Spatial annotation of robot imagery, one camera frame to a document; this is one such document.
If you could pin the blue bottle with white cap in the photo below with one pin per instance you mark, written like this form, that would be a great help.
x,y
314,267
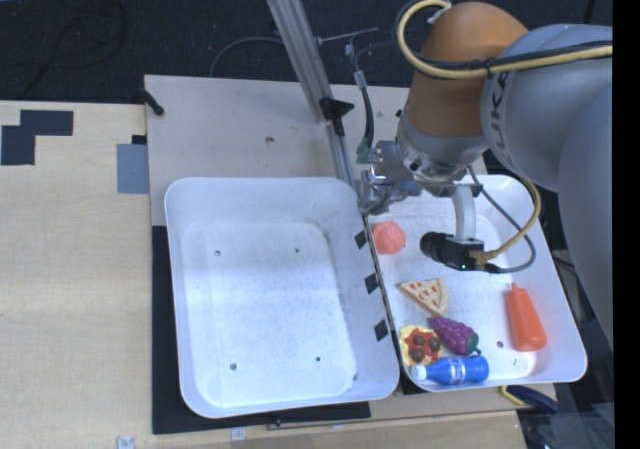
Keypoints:
x,y
457,370

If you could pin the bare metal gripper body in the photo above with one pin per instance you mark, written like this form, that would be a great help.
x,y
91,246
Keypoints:
x,y
400,169

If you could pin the purple grapes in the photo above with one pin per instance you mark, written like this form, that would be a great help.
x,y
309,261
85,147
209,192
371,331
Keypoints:
x,y
452,334

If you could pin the black cylinder on white bracket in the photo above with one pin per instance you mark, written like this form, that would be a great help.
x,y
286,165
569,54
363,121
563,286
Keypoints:
x,y
457,252

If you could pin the yellow pizza slice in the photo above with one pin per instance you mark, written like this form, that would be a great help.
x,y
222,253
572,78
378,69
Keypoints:
x,y
427,293

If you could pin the white plastic tray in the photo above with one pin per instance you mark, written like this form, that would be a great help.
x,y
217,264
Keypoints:
x,y
270,307
480,307

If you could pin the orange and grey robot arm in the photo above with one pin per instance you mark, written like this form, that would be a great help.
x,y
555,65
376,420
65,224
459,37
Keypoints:
x,y
545,112

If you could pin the thin black and white rod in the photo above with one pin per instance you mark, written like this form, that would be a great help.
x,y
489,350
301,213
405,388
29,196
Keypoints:
x,y
382,287

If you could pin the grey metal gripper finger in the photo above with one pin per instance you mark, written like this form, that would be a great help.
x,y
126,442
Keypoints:
x,y
387,196
369,199

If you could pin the orange sauce bottle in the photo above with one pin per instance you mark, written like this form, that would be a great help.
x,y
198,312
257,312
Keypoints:
x,y
525,319

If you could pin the salmon peeled orange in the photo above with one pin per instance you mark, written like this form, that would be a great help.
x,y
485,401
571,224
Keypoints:
x,y
388,238

